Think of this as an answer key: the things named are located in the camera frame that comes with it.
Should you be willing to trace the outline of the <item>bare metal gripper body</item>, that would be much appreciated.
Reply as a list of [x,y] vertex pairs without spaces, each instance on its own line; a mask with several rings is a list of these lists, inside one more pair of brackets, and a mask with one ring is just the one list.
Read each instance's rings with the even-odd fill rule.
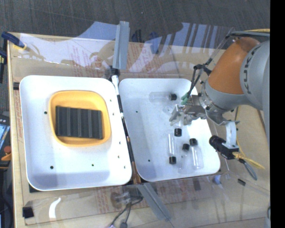
[[206,95],[191,95],[184,105],[184,114],[194,114],[200,119],[210,119],[217,125],[226,125],[224,109],[216,106]]

